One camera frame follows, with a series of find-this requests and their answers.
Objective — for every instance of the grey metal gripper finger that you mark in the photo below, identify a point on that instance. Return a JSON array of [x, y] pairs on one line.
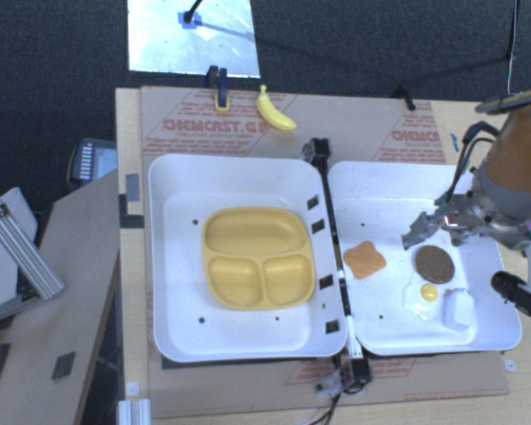
[[459, 237], [420, 230]]

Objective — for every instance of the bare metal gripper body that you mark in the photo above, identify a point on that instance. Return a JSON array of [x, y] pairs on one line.
[[478, 219]]

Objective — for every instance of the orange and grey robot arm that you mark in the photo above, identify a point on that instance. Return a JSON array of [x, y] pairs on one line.
[[520, 149]]

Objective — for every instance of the brown round biscuit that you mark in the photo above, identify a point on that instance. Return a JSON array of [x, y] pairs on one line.
[[434, 264]]

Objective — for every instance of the orange toast slice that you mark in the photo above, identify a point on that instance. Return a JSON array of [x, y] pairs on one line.
[[365, 260]]

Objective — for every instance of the small white carton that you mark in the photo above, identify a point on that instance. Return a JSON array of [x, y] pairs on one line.
[[458, 310]]

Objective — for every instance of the white and yellow fried egg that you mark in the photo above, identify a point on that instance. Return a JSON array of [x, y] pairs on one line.
[[418, 303]]

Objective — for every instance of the thin black and white rod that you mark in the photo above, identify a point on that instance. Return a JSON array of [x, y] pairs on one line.
[[336, 246]]

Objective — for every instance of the white plastic tray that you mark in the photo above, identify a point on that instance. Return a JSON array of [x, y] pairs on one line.
[[482, 326], [186, 259]]

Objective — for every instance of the brown cardboard board red print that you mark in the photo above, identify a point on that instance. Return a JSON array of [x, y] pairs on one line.
[[349, 126]]

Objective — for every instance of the yellow divided plate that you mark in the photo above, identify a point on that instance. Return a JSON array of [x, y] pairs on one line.
[[256, 255]]

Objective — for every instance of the yellow banana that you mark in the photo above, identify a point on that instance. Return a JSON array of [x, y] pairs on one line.
[[274, 113]]

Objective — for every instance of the black cylinder on white bracket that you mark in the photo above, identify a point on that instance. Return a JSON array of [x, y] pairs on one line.
[[515, 291]]

